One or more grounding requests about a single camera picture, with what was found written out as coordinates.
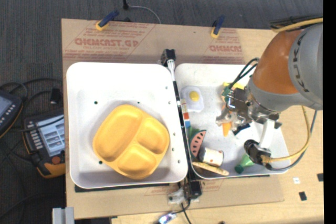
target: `divided yellow plate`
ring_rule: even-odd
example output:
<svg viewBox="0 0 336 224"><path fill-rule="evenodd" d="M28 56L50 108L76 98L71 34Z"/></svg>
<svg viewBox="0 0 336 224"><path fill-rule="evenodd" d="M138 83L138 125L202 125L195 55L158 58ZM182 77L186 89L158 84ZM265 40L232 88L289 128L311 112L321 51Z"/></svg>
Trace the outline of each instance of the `divided yellow plate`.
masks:
<svg viewBox="0 0 336 224"><path fill-rule="evenodd" d="M132 105L120 105L104 120L93 138L100 160L131 179L144 179L158 167L170 142L162 123Z"/></svg>

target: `toy fried egg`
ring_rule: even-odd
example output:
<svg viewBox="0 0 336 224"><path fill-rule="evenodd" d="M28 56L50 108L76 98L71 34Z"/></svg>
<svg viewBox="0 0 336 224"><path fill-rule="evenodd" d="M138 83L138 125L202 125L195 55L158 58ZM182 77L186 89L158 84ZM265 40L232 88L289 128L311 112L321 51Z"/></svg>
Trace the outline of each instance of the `toy fried egg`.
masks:
<svg viewBox="0 0 336 224"><path fill-rule="evenodd" d="M181 89L181 97L185 99L189 112L201 112L204 101L201 91L196 86L186 86Z"/></svg>

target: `black floor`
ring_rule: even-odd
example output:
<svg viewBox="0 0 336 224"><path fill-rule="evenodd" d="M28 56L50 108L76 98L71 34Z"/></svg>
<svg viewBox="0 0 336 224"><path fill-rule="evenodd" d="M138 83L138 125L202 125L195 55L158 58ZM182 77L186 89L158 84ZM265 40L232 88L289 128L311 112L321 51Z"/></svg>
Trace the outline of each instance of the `black floor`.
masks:
<svg viewBox="0 0 336 224"><path fill-rule="evenodd" d="M323 13L323 0L127 1L132 6L152 9L163 24L178 25L211 26L224 14L226 27L267 29L270 20ZM148 10L124 10L123 0L0 0L0 85L61 78L60 20L101 19L114 9L119 10L120 19L158 22ZM35 82L28 90L31 96L53 86L59 85ZM16 93L24 94L21 89ZM25 115L51 109L48 97L40 96ZM51 223L52 208L65 206L64 177L43 179L28 157L20 134L9 132L0 139L0 223Z"/></svg>

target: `blue clamp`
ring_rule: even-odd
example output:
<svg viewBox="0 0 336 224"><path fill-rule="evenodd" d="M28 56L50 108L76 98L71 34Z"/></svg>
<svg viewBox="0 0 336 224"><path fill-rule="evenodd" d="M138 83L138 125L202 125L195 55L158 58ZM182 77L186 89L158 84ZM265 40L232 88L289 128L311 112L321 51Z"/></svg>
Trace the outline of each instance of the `blue clamp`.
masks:
<svg viewBox="0 0 336 224"><path fill-rule="evenodd" d="M217 20L214 21L214 23L212 24L213 28L211 31L211 36L213 38L217 38L219 36L219 30L222 27L222 24L224 22L224 15L220 15L219 18Z"/></svg>
<svg viewBox="0 0 336 224"><path fill-rule="evenodd" d="M108 26L108 22L113 20L119 15L119 11L114 10L110 14L108 14L103 20L100 20L96 23L96 29L102 31L104 28Z"/></svg>

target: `green bottle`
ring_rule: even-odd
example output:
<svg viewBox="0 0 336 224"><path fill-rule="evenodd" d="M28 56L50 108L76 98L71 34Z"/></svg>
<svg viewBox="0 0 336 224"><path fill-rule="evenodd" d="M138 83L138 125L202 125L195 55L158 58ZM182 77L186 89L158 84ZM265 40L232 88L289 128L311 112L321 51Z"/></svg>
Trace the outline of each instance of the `green bottle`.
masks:
<svg viewBox="0 0 336 224"><path fill-rule="evenodd" d="M235 171L241 174L245 167L252 166L255 163L251 161L250 157L245 153L238 165L235 167Z"/></svg>

